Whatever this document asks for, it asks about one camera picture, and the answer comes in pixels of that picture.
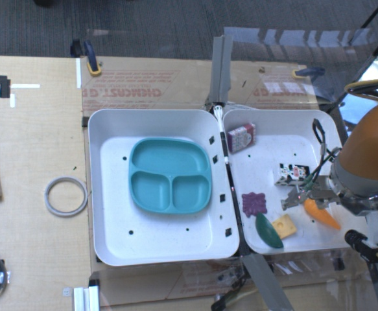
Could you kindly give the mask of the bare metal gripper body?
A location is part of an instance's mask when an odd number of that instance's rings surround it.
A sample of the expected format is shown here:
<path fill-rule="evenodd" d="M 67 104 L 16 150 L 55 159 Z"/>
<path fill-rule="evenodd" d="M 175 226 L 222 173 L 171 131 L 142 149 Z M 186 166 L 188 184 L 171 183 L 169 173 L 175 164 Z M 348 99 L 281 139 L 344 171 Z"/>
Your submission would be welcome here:
<path fill-rule="evenodd" d="M 336 203 L 343 206 L 355 216 L 367 216 L 369 213 L 378 212 L 378 192 L 373 196 L 361 196 L 343 186 L 339 180 L 331 179 L 329 176 L 319 176 L 307 192 L 307 197 L 311 198 L 312 190 L 332 190 L 339 198 Z"/>

